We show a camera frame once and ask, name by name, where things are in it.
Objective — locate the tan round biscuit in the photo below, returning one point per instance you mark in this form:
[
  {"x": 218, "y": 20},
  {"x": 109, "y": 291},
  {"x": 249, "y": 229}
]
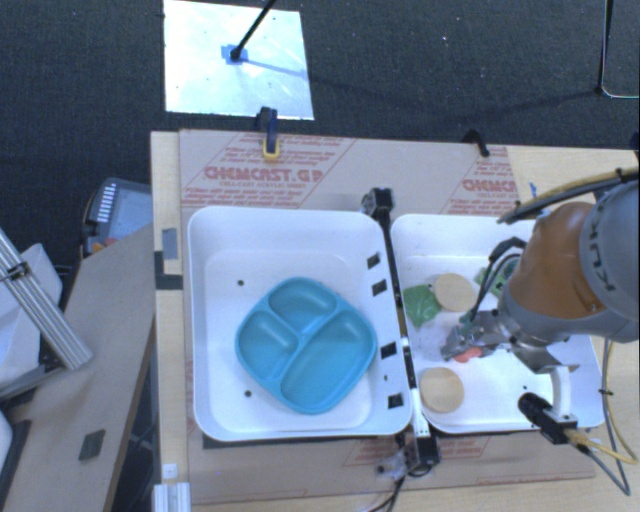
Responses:
[
  {"x": 454, "y": 292},
  {"x": 441, "y": 390}
]

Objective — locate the brown cardboard board red print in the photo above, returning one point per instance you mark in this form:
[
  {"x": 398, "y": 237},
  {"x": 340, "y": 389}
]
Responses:
[{"x": 320, "y": 170}]

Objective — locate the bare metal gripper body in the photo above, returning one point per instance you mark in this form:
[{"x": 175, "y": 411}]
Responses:
[{"x": 492, "y": 330}]

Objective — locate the white plastic tray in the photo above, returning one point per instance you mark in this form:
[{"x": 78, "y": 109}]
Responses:
[
  {"x": 300, "y": 235},
  {"x": 500, "y": 395}
]

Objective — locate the thin black and white rod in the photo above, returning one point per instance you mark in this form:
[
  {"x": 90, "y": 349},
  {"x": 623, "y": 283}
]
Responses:
[{"x": 400, "y": 320}]

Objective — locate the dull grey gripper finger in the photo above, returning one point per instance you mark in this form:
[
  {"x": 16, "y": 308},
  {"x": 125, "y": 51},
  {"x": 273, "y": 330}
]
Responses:
[
  {"x": 486, "y": 350},
  {"x": 454, "y": 345}
]

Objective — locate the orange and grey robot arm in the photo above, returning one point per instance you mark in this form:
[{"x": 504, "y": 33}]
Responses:
[{"x": 565, "y": 270}]

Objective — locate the black cylinder on white bracket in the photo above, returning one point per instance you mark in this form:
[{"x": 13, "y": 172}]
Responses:
[{"x": 547, "y": 415}]

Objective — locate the green lettuce leaf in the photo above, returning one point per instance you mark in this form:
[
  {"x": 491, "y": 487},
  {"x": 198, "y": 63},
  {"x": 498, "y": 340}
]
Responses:
[{"x": 421, "y": 304}]

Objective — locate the orange carrot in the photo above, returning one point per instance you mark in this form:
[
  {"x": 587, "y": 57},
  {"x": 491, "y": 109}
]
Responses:
[{"x": 467, "y": 355}]

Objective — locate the blue divided plate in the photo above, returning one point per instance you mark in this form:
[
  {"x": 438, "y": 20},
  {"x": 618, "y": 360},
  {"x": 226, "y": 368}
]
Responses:
[{"x": 305, "y": 345}]

